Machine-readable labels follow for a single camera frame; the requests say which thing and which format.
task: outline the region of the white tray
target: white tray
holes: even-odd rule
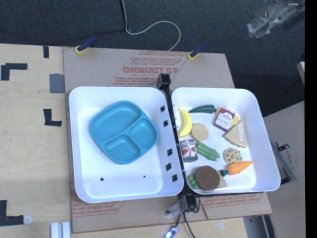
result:
[[[216,114],[191,113],[193,123],[203,123],[209,131],[209,137],[203,141],[210,148],[215,149],[220,158],[210,161],[198,154],[198,160],[184,163],[187,175],[197,167],[209,165],[216,170],[225,169],[227,163],[223,159],[223,151],[230,147],[241,152],[243,160],[252,160],[253,164],[237,175],[224,177],[228,187],[217,188],[213,191],[194,190],[198,194],[229,194],[244,192],[273,191],[280,185],[280,174],[276,165],[263,117],[256,97],[244,89],[221,88],[178,88],[172,92],[172,103],[177,131],[182,126],[182,116],[178,107],[189,111],[202,105],[214,105],[215,108],[226,106],[235,111],[245,121],[248,146],[237,147],[224,139],[224,131],[214,126]],[[190,139],[188,135],[179,140]]]
[[[106,107],[131,101],[158,129],[157,144],[130,164],[107,157],[89,132]],[[177,195],[184,179],[164,94],[150,87],[78,87],[69,95],[75,190],[88,203]]]

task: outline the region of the wooden table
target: wooden table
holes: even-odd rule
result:
[[[0,227],[0,237],[50,237],[52,222],[71,221],[64,93],[50,93],[50,74],[63,74],[62,47],[0,44],[0,64],[27,63],[0,81],[0,200],[8,200],[7,216],[29,215],[32,223]],[[59,126],[44,126],[44,109]],[[243,218],[191,222],[196,237],[246,238]],[[176,237],[191,237],[180,224]],[[171,225],[72,234],[81,237],[161,238]]]

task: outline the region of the blue clamp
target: blue clamp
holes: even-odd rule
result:
[[[75,47],[75,51],[77,54],[82,54],[87,51],[87,48],[93,46],[98,40],[97,36],[91,37],[85,42],[83,42],[81,45]]]
[[[189,60],[193,60],[197,57],[198,53],[201,52],[202,50],[204,50],[207,47],[206,44],[201,44],[199,47],[197,47],[196,49],[192,50],[191,52],[189,52],[187,54],[187,58]]]

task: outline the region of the carrot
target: carrot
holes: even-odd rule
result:
[[[227,174],[229,175],[236,175],[246,169],[249,165],[251,165],[253,161],[241,161],[232,163],[228,166],[227,170],[221,170],[220,173],[222,176],[225,176]]]

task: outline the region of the blue divided plate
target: blue divided plate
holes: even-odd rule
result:
[[[152,120],[137,105],[117,102],[90,122],[90,134],[102,151],[118,164],[129,164],[146,154],[158,141]]]

